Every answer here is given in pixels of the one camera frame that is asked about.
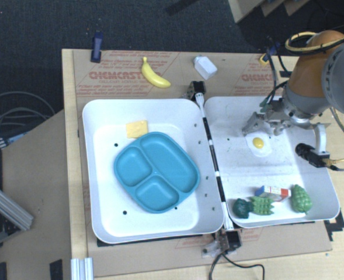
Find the egg yolk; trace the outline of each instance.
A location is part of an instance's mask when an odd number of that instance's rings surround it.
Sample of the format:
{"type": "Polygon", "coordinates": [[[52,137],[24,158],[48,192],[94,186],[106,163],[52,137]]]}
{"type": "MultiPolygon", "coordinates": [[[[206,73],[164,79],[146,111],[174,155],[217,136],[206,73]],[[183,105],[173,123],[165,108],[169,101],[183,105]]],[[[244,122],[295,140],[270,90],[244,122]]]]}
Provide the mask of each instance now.
{"type": "Polygon", "coordinates": [[[256,148],[258,148],[258,149],[264,147],[264,141],[263,141],[261,138],[259,138],[259,137],[254,138],[254,139],[252,140],[252,143],[253,143],[253,145],[254,145],[256,148]]]}

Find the sponge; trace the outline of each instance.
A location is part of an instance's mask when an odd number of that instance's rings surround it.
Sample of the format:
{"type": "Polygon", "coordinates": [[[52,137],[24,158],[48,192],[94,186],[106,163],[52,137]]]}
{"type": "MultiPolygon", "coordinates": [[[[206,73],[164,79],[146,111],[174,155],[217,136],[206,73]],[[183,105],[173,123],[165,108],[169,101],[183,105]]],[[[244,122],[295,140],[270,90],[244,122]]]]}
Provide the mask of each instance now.
{"type": "Polygon", "coordinates": [[[148,133],[147,120],[140,120],[126,124],[126,137],[139,138],[148,133]]]}

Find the blue plate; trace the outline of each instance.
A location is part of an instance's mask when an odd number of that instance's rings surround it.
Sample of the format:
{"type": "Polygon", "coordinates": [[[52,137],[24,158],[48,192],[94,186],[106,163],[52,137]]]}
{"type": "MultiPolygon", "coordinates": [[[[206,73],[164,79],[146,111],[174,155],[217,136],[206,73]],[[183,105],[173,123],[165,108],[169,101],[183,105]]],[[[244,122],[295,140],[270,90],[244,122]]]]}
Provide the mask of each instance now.
{"type": "Polygon", "coordinates": [[[189,155],[161,132],[147,133],[125,147],[114,160],[114,173],[133,199],[152,213],[176,207],[200,181],[189,155]]]}

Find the green bitter melon toy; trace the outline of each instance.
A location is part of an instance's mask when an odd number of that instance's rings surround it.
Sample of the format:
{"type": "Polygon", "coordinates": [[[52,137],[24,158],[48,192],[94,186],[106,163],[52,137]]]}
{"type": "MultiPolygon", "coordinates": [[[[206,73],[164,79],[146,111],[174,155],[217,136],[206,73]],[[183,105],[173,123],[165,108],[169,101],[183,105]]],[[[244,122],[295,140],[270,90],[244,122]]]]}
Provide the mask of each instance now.
{"type": "Polygon", "coordinates": [[[253,212],[257,215],[271,215],[273,212],[271,209],[274,207],[272,205],[274,201],[270,198],[263,197],[251,197],[251,201],[246,201],[244,199],[237,199],[234,202],[232,210],[237,217],[242,219],[248,219],[249,213],[253,212]]]}
{"type": "Polygon", "coordinates": [[[312,208],[311,197],[308,195],[306,190],[300,187],[298,184],[294,185],[291,189],[291,201],[293,209],[296,212],[308,213],[312,208]]]}

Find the yellow banana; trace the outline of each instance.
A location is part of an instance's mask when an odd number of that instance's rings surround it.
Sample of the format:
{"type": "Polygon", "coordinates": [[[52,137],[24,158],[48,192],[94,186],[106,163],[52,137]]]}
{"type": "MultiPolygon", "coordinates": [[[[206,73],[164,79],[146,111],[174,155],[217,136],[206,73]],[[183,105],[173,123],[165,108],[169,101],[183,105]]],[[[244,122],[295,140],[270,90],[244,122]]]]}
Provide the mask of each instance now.
{"type": "Polygon", "coordinates": [[[168,80],[160,77],[153,71],[153,69],[147,62],[147,57],[143,57],[142,75],[146,78],[147,81],[149,81],[149,83],[156,87],[168,88],[171,85],[168,80]]]}

